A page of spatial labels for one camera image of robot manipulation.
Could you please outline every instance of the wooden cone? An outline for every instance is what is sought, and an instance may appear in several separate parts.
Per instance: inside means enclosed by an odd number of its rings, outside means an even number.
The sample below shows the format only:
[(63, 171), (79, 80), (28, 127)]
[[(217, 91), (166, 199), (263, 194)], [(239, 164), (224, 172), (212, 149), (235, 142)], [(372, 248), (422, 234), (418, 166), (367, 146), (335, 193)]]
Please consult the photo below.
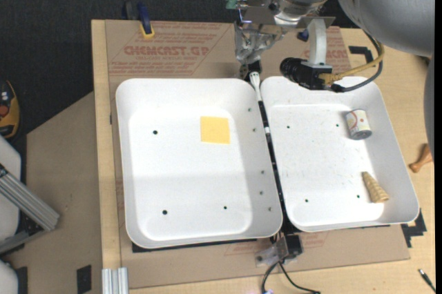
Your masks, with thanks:
[(373, 203), (381, 203), (388, 201), (390, 196), (379, 186), (378, 182), (367, 171), (362, 173), (365, 187), (367, 187), (370, 199)]

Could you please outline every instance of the tin can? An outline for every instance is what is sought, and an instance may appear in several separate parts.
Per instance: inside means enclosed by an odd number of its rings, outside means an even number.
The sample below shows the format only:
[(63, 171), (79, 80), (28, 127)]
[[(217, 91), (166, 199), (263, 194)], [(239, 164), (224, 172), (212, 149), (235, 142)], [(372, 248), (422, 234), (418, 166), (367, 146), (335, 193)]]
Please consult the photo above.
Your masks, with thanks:
[(350, 138), (364, 139), (372, 135), (372, 130), (368, 124), (367, 113), (365, 110), (356, 109), (345, 115), (347, 125), (350, 131)]

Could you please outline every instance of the table surface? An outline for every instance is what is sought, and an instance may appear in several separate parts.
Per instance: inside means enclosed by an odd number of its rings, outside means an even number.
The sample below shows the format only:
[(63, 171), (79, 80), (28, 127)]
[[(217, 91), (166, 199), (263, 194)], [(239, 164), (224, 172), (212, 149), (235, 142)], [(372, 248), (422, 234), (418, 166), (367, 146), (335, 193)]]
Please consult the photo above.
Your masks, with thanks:
[[(370, 42), (362, 30), (342, 29), (341, 32), (346, 46), (370, 46)], [(111, 102), (109, 99), (106, 24), (104, 20), (92, 21), (92, 41), (102, 261), (104, 268), (115, 269), (122, 265), (122, 258), (117, 220), (113, 139), (109, 124)], [(351, 55), (348, 51), (347, 53), (353, 66), (365, 63), (364, 56)], [(426, 71), (427, 66), (422, 58), (386, 47), (383, 73), (376, 79), (406, 164), (415, 162), (419, 158), (427, 141), (423, 116)], [(368, 70), (361, 75), (368, 77), (372, 72)], [(434, 285), (436, 284), (434, 164), (425, 165), (418, 173), (413, 173), (411, 170), (409, 173), (427, 227), (424, 236), (412, 238), (409, 260), (296, 272), (291, 274), (294, 282), (327, 294), (341, 294), (342, 292), (431, 293), (431, 288), (421, 278), (418, 269), (422, 268), (432, 279)], [(131, 290), (130, 293), (251, 294), (260, 293), (261, 280), (260, 276), (243, 277), (141, 288)], [(272, 288), (275, 294), (301, 293), (281, 274), (271, 275), (267, 280), (267, 288)]]

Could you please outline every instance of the yellow square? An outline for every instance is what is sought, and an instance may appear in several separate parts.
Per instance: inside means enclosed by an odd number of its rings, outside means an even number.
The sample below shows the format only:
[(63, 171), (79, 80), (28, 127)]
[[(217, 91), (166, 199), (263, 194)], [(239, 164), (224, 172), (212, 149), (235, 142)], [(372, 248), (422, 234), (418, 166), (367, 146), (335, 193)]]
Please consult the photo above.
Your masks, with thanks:
[(229, 120), (225, 117), (201, 116), (201, 142), (230, 144)]

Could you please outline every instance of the cardboard board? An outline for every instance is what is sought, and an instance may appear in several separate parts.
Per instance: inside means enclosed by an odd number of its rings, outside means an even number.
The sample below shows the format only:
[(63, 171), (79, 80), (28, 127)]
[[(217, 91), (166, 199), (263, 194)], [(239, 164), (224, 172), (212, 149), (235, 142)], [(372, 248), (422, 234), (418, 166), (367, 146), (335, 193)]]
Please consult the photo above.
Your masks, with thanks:
[[(155, 36), (144, 39), (136, 21), (106, 23), (110, 100), (112, 107), (115, 178), (122, 265), (130, 273), (130, 288), (262, 275), (254, 254), (268, 247), (268, 239), (235, 244), (192, 246), (133, 252), (124, 223), (124, 189), (119, 150), (115, 91), (135, 77), (238, 77), (234, 30), (228, 23), (153, 22)], [(327, 63), (336, 72), (350, 68), (340, 29), (327, 29)], [(286, 57), (308, 58), (309, 43), (289, 32), (262, 55), (261, 78), (280, 75)], [(330, 268), (409, 258), (401, 226), (301, 233), (304, 253), (287, 265), (288, 271)]]
[(75, 294), (79, 283), (101, 293), (94, 105), (91, 93), (27, 136), (27, 186), (60, 214), (54, 231), (3, 259), (15, 269), (27, 267), (29, 293)]

